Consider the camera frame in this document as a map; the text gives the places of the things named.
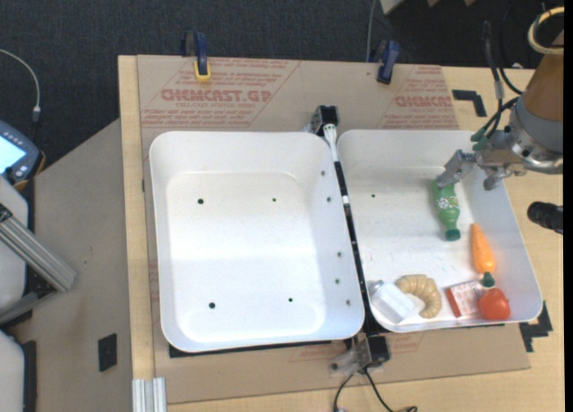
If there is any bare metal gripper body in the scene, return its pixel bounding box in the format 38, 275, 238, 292
473, 127, 564, 177

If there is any green plastic bottle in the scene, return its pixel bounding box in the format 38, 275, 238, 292
431, 178, 463, 242

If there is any orange carrot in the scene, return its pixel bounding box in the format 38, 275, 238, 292
470, 222, 497, 288

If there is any white plastic tray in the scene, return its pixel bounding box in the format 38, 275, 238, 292
148, 130, 366, 353
336, 128, 543, 334

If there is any thin black and white rod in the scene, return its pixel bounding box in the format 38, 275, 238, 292
324, 123, 372, 308

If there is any red and white packet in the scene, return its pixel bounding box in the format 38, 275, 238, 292
444, 280, 483, 319

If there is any red tomato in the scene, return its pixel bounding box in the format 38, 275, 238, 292
476, 288, 512, 321

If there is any beige croissant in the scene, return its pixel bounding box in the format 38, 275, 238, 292
394, 273, 443, 319

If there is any white bottle with grey cap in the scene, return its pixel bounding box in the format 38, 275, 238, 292
366, 279, 416, 325

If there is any brown cardboard board red print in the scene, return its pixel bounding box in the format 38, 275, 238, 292
135, 54, 532, 405

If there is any black cylinder on white bracket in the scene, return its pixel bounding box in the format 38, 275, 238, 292
526, 201, 565, 236

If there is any black block with thin wires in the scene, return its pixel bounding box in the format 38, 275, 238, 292
301, 104, 340, 136
329, 334, 392, 376

